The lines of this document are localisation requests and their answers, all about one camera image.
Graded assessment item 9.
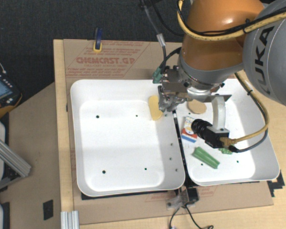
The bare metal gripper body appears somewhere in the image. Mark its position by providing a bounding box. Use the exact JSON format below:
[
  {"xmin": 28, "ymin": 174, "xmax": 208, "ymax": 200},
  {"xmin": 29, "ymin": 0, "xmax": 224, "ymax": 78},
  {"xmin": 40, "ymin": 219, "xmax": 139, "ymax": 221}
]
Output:
[{"xmin": 158, "ymin": 65, "xmax": 222, "ymax": 103}]

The pale yellow oval toy bread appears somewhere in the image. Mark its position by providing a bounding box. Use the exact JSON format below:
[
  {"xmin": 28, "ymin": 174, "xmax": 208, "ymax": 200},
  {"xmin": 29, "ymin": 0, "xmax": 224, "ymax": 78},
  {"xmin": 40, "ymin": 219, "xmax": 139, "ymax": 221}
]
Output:
[{"xmin": 148, "ymin": 95, "xmax": 164, "ymax": 122}]

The tan round biscuit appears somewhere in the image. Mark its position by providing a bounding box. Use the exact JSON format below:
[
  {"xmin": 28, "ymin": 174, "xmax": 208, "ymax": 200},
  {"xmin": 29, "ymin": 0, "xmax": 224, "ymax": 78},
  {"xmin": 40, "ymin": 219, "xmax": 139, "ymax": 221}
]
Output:
[{"xmin": 187, "ymin": 99, "xmax": 208, "ymax": 115}]

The white blue red carton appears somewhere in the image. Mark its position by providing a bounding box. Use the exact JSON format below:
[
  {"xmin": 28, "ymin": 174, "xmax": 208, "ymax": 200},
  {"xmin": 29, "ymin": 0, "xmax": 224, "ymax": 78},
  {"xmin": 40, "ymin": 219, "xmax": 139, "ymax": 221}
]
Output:
[{"xmin": 181, "ymin": 116, "xmax": 198, "ymax": 144}]

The white plastic tray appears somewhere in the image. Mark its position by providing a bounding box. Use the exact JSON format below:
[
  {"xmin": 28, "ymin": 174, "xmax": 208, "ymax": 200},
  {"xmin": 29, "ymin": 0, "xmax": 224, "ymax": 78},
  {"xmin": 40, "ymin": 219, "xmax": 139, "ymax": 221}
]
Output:
[
  {"xmin": 70, "ymin": 79, "xmax": 186, "ymax": 198},
  {"xmin": 173, "ymin": 77, "xmax": 280, "ymax": 187}
]

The brown cardboard board red print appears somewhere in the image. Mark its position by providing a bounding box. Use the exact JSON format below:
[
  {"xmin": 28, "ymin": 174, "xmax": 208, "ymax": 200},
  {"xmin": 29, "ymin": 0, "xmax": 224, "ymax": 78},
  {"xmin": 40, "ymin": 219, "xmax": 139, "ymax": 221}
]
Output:
[{"xmin": 63, "ymin": 39, "xmax": 275, "ymax": 225}]

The green ribbed toy celery stick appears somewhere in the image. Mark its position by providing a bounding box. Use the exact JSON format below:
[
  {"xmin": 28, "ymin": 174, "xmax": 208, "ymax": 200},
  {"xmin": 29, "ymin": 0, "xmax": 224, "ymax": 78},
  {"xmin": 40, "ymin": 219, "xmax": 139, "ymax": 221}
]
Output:
[{"xmin": 191, "ymin": 146, "xmax": 221, "ymax": 170}]

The black cylinder on white bracket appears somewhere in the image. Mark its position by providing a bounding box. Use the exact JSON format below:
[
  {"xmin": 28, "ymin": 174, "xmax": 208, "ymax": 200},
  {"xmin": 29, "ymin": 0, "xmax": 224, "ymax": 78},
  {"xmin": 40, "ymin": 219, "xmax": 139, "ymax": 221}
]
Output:
[{"xmin": 191, "ymin": 94, "xmax": 233, "ymax": 149}]

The black block with thin wires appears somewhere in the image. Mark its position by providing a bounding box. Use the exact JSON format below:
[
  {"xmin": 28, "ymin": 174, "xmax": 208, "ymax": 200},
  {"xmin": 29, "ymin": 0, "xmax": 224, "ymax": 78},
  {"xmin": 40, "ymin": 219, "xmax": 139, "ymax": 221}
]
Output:
[{"xmin": 186, "ymin": 187, "xmax": 200, "ymax": 204}]

